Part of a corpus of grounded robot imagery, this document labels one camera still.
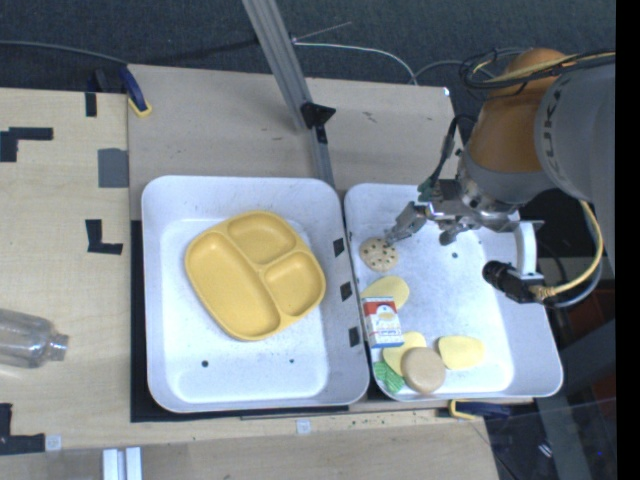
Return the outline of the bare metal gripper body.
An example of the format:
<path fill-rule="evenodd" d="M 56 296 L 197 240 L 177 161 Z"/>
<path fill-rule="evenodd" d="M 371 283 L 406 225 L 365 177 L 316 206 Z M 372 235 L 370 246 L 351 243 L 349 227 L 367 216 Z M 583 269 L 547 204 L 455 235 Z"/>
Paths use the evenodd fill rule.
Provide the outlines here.
<path fill-rule="evenodd" d="M 506 232 L 520 222 L 518 206 L 485 194 L 465 179 L 428 179 L 419 186 L 419 202 L 426 207 L 427 218 L 442 230 L 486 227 Z"/>

